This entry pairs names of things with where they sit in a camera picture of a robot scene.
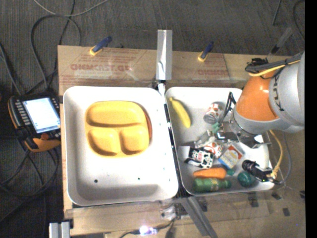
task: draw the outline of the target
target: carrot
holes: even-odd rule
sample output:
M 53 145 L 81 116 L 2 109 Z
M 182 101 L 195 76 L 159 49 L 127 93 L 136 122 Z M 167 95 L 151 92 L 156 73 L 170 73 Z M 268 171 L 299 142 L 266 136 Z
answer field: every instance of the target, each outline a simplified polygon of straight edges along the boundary
M 193 172 L 194 178 L 218 178 L 224 179 L 227 170 L 222 167 L 214 167 L 209 169 L 201 169 Z

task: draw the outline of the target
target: white tray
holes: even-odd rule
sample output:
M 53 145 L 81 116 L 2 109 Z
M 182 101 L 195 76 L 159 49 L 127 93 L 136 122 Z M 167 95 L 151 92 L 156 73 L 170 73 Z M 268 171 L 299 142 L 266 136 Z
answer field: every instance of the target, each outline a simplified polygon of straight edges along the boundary
M 84 114 L 94 102 L 125 100 L 147 111 L 153 134 L 138 156 L 105 158 L 92 152 L 85 135 Z M 67 192 L 80 206 L 155 201 L 172 198 L 178 181 L 163 99 L 151 88 L 69 88 L 64 96 Z
M 193 172 L 198 170 L 199 168 L 184 163 L 188 156 L 188 147 L 179 146 L 186 145 L 188 142 L 191 141 L 197 141 L 199 137 L 207 131 L 207 129 L 211 129 L 211 125 L 204 122 L 203 116 L 211 103 L 223 102 L 225 105 L 230 91 L 233 93 L 233 96 L 237 101 L 242 92 L 242 90 L 237 88 L 171 87 L 166 91 L 165 98 L 172 125 L 181 180 L 184 188 L 191 195 L 202 196 L 234 192 L 260 191 L 268 190 L 274 187 L 274 184 L 271 182 L 259 181 L 255 181 L 255 183 L 249 188 L 245 188 L 240 185 L 239 181 L 237 180 L 237 176 L 241 171 L 243 171 L 241 164 L 245 159 L 256 161 L 260 165 L 260 167 L 271 167 L 271 164 L 268 160 L 268 148 L 266 144 L 261 145 L 257 149 L 251 149 L 244 144 L 238 143 L 238 147 L 242 148 L 244 156 L 234 167 L 234 175 L 226 176 L 226 179 L 232 182 L 232 187 L 229 189 L 223 189 L 209 193 L 197 193 L 193 190 Z M 171 106 L 171 102 L 168 100 L 169 97 L 173 97 L 184 104 L 191 117 L 192 125 L 190 128 L 185 128 L 181 124 L 180 119 Z M 257 141 L 263 142 L 262 136 L 258 136 Z M 216 158 L 214 158 L 213 165 L 220 165 L 219 161 Z

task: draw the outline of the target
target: yellow banana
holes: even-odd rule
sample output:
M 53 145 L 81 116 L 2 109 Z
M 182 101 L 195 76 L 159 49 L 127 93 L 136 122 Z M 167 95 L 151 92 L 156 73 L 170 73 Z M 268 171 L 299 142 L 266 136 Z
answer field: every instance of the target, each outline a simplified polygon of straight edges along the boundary
M 169 98 L 169 101 L 171 101 L 172 106 L 176 111 L 177 115 L 179 116 L 180 120 L 182 121 L 183 125 L 186 128 L 189 128 L 191 126 L 191 121 L 182 103 L 178 100 L 173 99 L 172 97 Z

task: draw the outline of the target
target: yellow divided plate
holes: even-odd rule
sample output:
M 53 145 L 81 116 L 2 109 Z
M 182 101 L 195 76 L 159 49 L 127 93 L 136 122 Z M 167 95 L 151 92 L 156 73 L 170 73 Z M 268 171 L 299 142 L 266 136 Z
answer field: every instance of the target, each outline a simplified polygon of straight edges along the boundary
M 109 157 L 144 152 L 152 135 L 148 116 L 130 101 L 93 103 L 85 112 L 85 131 L 90 148 Z

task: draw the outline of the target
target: dark floor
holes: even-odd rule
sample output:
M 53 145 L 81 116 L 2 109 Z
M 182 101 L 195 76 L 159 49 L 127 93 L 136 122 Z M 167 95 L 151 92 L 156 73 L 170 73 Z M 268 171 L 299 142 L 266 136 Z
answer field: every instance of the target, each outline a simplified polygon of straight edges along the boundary
M 85 12 L 104 0 L 75 0 L 73 12 L 73 0 L 37 1 L 56 14 L 69 15 Z M 109 47 L 155 50 L 157 30 L 171 29 L 174 51 L 199 52 L 213 40 L 215 53 L 267 55 L 290 27 L 293 34 L 277 55 L 292 56 L 305 48 L 305 0 L 282 0 L 273 25 L 278 2 L 109 0 L 73 16 L 73 21 L 64 31 L 65 17 L 51 16 L 33 0 L 0 0 L 0 45 L 5 56 L 0 56 L 0 180 L 10 177 L 24 156 L 22 147 L 11 138 L 14 133 L 6 103 L 18 91 L 11 84 L 4 59 L 20 94 L 26 94 L 45 90 L 43 83 L 34 88 L 42 80 L 39 64 L 46 76 L 54 72 L 57 44 L 90 47 L 109 35 L 113 39 Z M 32 43 L 39 64 L 33 54 Z M 53 74 L 51 89 L 58 93 L 56 73 Z M 49 153 L 31 154 L 30 158 L 44 182 L 47 181 L 54 173 L 54 162 Z M 24 194 L 40 188 L 39 177 L 30 159 L 25 161 L 19 175 L 8 186 Z M 45 195 L 46 201 L 42 195 L 21 198 L 0 192 L 0 237 L 48 237 L 48 223 L 63 218 L 60 165 Z

